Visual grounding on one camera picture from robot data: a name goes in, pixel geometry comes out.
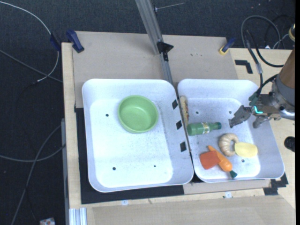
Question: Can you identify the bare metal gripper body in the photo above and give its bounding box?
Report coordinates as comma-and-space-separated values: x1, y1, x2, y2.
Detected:
252, 90, 295, 122

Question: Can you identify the white plastic tray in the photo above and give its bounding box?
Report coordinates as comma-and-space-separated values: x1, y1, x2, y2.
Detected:
81, 78, 195, 194
177, 78, 285, 184

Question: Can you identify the yellow toy crisp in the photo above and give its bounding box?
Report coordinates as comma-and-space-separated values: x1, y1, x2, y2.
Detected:
234, 142, 259, 159

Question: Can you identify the beige toy croissant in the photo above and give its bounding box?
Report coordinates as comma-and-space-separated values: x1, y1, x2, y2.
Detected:
217, 133, 240, 157

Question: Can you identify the green bottle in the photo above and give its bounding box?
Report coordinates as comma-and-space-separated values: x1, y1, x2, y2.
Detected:
186, 121, 222, 136

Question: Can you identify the orange toy carrot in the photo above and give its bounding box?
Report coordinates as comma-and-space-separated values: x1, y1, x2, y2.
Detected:
207, 145, 238, 180

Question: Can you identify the orange toy slice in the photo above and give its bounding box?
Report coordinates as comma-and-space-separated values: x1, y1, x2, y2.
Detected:
199, 150, 222, 170

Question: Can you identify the green bowl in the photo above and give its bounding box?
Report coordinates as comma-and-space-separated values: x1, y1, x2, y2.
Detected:
117, 95, 160, 135

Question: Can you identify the brown cardboard board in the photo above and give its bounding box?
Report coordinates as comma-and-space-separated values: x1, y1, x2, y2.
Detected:
71, 30, 272, 195

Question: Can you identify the small white printed carton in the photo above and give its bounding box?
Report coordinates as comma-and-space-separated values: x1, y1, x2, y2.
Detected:
39, 217, 56, 225

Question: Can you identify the black cylinder on white bracket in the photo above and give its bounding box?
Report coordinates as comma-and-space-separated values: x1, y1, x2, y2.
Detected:
284, 136, 295, 153

